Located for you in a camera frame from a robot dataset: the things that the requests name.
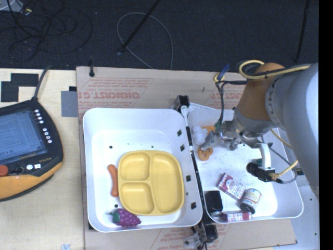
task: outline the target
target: toy donut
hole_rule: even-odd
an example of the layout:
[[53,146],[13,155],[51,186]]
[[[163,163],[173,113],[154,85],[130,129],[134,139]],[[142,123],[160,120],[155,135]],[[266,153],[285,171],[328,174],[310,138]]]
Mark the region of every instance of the toy donut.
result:
[[213,154],[213,148],[208,148],[206,151],[202,150],[201,147],[198,148],[198,156],[202,161],[208,160],[211,154]]

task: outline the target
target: black floor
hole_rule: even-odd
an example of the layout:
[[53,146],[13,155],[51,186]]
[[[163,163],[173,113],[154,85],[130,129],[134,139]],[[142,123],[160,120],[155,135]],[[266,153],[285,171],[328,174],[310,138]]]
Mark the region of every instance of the black floor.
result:
[[99,67],[193,71],[227,63],[235,71],[245,59],[318,62],[319,0],[161,0],[120,55],[157,0],[20,1],[21,12],[0,10],[0,68],[72,70],[91,58]]

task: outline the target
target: can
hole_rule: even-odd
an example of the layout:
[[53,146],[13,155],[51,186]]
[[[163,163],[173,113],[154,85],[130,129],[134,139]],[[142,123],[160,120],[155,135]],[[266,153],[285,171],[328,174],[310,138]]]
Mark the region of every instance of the can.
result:
[[255,213],[262,194],[254,188],[247,189],[243,199],[241,200],[240,209],[243,212]]

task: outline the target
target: yellow plate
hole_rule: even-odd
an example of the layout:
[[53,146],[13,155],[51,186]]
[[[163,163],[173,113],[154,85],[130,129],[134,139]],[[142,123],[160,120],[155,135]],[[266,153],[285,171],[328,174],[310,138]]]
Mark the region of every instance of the yellow plate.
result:
[[136,215],[161,216],[184,203],[184,181],[178,160],[162,151],[133,151],[118,164],[119,198]]

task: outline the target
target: red button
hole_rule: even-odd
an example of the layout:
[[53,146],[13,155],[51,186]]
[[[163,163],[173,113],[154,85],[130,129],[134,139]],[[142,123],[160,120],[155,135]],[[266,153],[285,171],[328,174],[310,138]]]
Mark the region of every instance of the red button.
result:
[[8,175],[8,167],[6,165],[0,165],[0,177]]

